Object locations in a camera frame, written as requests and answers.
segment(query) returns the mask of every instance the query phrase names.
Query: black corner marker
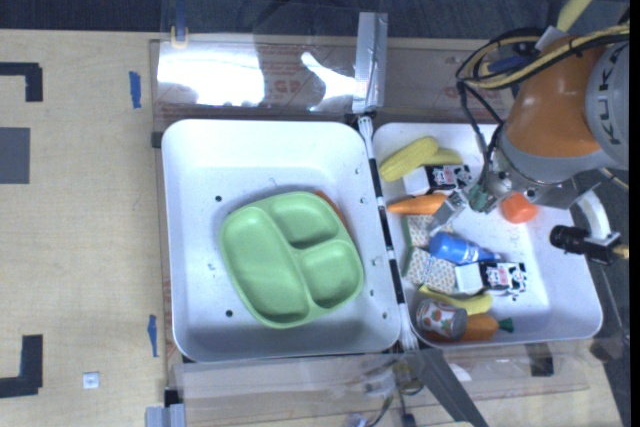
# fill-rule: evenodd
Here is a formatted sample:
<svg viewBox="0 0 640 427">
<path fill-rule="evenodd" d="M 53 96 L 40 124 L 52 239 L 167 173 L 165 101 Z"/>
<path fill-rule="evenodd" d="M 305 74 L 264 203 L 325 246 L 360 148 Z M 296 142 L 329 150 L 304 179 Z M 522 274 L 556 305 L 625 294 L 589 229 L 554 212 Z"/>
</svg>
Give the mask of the black corner marker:
<svg viewBox="0 0 640 427">
<path fill-rule="evenodd" d="M 25 101 L 42 102 L 42 68 L 38 63 L 3 63 L 0 62 L 0 76 L 24 76 Z"/>
<path fill-rule="evenodd" d="M 0 398 L 37 395 L 42 388 L 42 335 L 22 337 L 20 374 L 0 378 Z"/>
</svg>

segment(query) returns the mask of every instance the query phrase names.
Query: tin can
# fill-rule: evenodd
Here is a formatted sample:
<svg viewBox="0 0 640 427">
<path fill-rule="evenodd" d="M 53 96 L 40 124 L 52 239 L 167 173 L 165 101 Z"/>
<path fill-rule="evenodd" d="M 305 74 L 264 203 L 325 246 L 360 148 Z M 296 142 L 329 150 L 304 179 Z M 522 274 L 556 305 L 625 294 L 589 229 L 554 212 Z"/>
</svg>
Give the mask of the tin can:
<svg viewBox="0 0 640 427">
<path fill-rule="evenodd" d="M 422 331 L 459 340 L 467 329 L 467 310 L 427 297 L 418 304 L 416 325 Z"/>
</svg>

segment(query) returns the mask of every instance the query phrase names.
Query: green divided dish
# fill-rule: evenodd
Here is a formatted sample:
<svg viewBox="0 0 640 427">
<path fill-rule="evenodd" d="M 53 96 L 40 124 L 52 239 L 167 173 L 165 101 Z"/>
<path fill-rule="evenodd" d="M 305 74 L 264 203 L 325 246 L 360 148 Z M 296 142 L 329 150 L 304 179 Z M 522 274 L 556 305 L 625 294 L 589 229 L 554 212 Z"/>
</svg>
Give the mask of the green divided dish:
<svg viewBox="0 0 640 427">
<path fill-rule="evenodd" d="M 360 293 L 358 251 L 335 210 L 310 192 L 231 213 L 220 231 L 227 271 L 251 313 L 273 328 L 311 322 Z"/>
</svg>

